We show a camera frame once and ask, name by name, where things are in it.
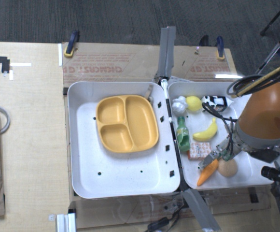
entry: yellow lemon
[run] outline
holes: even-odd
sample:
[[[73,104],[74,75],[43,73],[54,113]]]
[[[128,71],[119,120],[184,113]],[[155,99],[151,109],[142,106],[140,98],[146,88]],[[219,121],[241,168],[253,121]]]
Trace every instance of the yellow lemon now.
[[[202,102],[197,96],[188,96],[186,97],[186,103],[188,108],[191,111],[197,111],[202,107]]]

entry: gray ring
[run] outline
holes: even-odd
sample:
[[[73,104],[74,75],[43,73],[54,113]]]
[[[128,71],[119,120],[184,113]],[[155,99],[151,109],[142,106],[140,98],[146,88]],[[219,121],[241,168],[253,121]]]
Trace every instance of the gray ring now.
[[[7,113],[7,111],[4,108],[2,108],[1,106],[0,106],[0,112],[3,113],[6,116],[6,118],[7,118],[6,125],[0,130],[0,133],[3,134],[9,128],[10,117],[9,117],[9,114]]]

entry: yellow divided plate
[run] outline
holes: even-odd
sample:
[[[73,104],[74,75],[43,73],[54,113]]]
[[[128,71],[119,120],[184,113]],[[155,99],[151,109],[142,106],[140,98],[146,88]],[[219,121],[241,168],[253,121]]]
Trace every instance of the yellow divided plate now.
[[[139,95],[102,99],[96,108],[97,128],[102,144],[110,151],[130,153],[152,148],[158,141],[158,127],[149,101]]]

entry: potato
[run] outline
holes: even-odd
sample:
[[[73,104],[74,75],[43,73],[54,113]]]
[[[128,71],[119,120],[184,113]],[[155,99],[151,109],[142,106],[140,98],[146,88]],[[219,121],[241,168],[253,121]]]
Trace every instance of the potato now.
[[[238,171],[238,165],[236,160],[232,159],[225,161],[223,158],[219,160],[217,171],[225,177],[232,177]]]

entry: orange carrot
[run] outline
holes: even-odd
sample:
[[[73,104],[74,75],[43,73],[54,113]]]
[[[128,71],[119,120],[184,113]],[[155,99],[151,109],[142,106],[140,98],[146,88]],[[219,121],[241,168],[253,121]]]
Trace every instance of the orange carrot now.
[[[215,172],[217,167],[218,167],[217,159],[215,159],[208,166],[206,166],[200,174],[200,177],[197,182],[197,186],[201,186]]]

